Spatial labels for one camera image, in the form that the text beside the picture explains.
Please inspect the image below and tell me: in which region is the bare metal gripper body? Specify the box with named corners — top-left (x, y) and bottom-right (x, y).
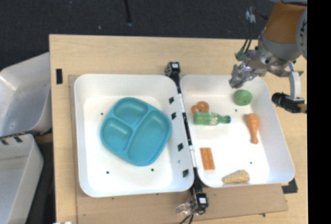
top-left (244, 48), bottom-right (292, 77)

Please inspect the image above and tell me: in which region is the green apple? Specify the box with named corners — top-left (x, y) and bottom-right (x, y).
top-left (234, 89), bottom-right (253, 107)

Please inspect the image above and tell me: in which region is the orange pretzel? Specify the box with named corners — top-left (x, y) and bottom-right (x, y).
top-left (191, 100), bottom-right (209, 115)

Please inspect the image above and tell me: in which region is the orange chicken drumstick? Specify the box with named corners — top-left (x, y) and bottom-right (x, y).
top-left (245, 113), bottom-right (260, 145)

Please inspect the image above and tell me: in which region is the green bottle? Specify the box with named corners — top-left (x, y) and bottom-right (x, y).
top-left (193, 111), bottom-right (232, 126)

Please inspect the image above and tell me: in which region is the thin black and white rod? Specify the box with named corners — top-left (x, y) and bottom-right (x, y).
top-left (172, 72), bottom-right (202, 193)

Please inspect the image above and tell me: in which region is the white plastic tray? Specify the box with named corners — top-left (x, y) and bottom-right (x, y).
top-left (73, 73), bottom-right (195, 198)
top-left (179, 74), bottom-right (296, 189)

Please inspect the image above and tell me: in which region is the orange rectangular biscuit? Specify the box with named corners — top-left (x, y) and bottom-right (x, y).
top-left (199, 147), bottom-right (216, 171)

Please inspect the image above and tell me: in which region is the beige bread wedge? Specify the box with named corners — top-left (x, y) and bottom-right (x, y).
top-left (222, 169), bottom-right (251, 185)

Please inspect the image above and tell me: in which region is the blue divided plate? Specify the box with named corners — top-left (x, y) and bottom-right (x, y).
top-left (100, 97), bottom-right (173, 167)

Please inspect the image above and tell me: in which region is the black cylinder on white bracket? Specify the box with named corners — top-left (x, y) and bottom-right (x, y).
top-left (271, 70), bottom-right (307, 114)

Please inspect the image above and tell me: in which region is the black block with thin wires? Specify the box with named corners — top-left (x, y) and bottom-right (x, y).
top-left (190, 191), bottom-right (209, 213)
top-left (163, 61), bottom-right (182, 77)

